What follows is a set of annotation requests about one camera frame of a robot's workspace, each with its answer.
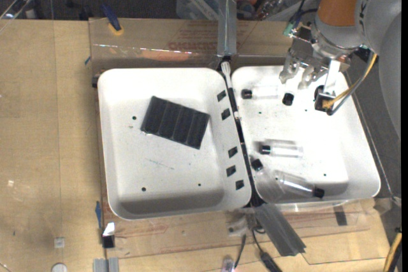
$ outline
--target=black rectangular object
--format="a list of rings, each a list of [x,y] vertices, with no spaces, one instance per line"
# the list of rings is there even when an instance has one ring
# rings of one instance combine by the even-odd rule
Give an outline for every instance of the black rectangular object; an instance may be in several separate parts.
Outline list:
[[[141,130],[200,149],[210,115],[152,97]]]

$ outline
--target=wooden table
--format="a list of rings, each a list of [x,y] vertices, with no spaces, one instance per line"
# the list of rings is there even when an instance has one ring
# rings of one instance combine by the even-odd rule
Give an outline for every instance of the wooden table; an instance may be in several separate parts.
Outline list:
[[[101,170],[88,23],[16,20],[0,44],[0,263],[11,272],[50,271],[57,262],[69,272],[92,271],[106,253],[95,214]],[[304,238],[305,255],[277,264],[283,272],[382,271],[389,244],[373,203],[361,204],[366,228]],[[58,237],[63,248],[54,246]],[[262,246],[277,256],[271,243]],[[220,271],[238,249],[120,259],[120,272]],[[251,244],[240,263],[240,272],[266,271]]]

